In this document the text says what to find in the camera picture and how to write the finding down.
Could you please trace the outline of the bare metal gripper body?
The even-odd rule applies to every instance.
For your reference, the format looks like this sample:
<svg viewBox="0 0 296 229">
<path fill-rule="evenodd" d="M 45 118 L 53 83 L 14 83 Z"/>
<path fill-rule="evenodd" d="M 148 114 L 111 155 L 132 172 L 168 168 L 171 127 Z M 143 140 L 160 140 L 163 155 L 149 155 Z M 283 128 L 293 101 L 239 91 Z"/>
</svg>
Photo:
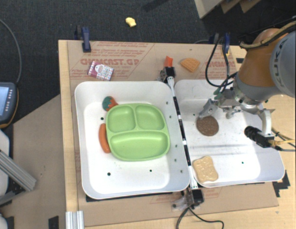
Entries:
<svg viewBox="0 0 296 229">
<path fill-rule="evenodd" d="M 262 109 L 261 102 L 249 98 L 239 88 L 225 89 L 217 101 L 218 107 L 224 112 L 225 108 L 240 108 L 242 112 L 255 115 Z"/>
</svg>

